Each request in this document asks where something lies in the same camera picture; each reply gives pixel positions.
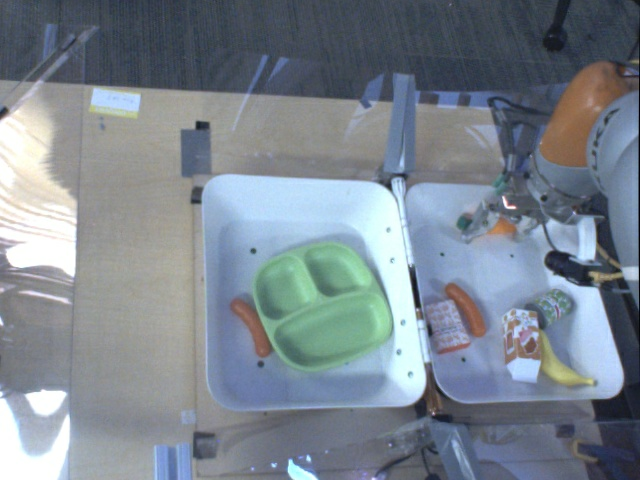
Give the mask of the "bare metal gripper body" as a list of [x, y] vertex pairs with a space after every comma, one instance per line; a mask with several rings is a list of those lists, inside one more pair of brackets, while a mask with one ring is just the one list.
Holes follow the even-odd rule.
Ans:
[[555, 183], [537, 171], [503, 173], [483, 200], [483, 209], [513, 223], [530, 218], [576, 224], [595, 194], [596, 184], [587, 172], [561, 174]]

